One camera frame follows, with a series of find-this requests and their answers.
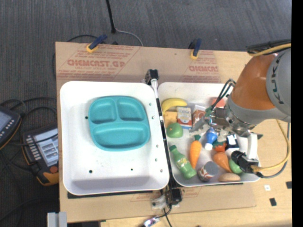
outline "yellow cable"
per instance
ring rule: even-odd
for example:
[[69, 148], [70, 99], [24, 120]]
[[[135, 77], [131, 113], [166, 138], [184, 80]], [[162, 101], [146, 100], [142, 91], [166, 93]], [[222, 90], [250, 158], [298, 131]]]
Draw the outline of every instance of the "yellow cable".
[[282, 126], [281, 126], [281, 123], [276, 120], [276, 122], [278, 123], [279, 127], [280, 127], [280, 130], [286, 140], [286, 143], [287, 143], [287, 155], [285, 157], [285, 159], [283, 161], [281, 161], [279, 164], [276, 164], [274, 166], [269, 166], [269, 167], [259, 167], [259, 166], [251, 166], [252, 170], [254, 172], [260, 172], [260, 171], [264, 171], [264, 170], [271, 170], [271, 169], [274, 169], [274, 168], [277, 168], [277, 167], [281, 167], [290, 157], [290, 143], [289, 143], [289, 140], [287, 138], [287, 135], [285, 133], [285, 131], [283, 130]]
[[278, 45], [276, 47], [269, 48], [267, 50], [263, 50], [263, 51], [258, 52], [258, 53], [249, 53], [249, 55], [255, 57], [255, 56], [259, 56], [259, 55], [264, 55], [264, 54], [267, 54], [267, 53], [275, 52], [275, 51], [278, 51], [278, 50], [282, 50], [282, 49], [285, 49], [285, 48], [288, 48], [288, 47], [292, 47], [292, 43]]

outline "blue clamp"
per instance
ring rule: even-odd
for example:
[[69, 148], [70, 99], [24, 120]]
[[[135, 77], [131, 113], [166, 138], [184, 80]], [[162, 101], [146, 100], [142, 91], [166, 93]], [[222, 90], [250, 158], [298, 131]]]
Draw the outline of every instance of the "blue clamp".
[[97, 39], [95, 39], [94, 42], [92, 42], [88, 46], [86, 46], [86, 50], [89, 53], [93, 53], [98, 48], [98, 44], [102, 43], [105, 39], [107, 39], [107, 35], [99, 36]]
[[190, 57], [194, 60], [198, 58], [198, 52], [201, 46], [202, 39], [194, 39], [192, 43], [189, 45], [189, 49], [193, 49], [190, 53]]

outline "orange carrot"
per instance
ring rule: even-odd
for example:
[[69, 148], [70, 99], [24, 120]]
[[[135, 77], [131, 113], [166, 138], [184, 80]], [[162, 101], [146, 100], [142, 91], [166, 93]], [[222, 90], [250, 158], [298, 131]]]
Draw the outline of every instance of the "orange carrot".
[[202, 148], [202, 144], [199, 141], [200, 138], [200, 135], [195, 135], [195, 140], [190, 145], [189, 162], [194, 169], [197, 165], [200, 156], [200, 151]]

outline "blue divided dish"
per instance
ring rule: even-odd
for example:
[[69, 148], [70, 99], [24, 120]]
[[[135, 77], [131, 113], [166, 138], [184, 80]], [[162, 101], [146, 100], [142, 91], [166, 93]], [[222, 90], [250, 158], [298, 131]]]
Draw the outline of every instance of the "blue divided dish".
[[89, 129], [96, 146], [123, 151], [142, 147], [150, 127], [141, 102], [129, 96], [105, 96], [89, 107]]

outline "banana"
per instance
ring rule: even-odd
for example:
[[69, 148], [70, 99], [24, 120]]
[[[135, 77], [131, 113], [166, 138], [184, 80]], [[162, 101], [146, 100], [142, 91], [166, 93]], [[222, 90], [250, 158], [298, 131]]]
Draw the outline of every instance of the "banana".
[[187, 102], [181, 98], [169, 98], [163, 101], [161, 108], [162, 113], [165, 113], [171, 107], [175, 106], [187, 106]]

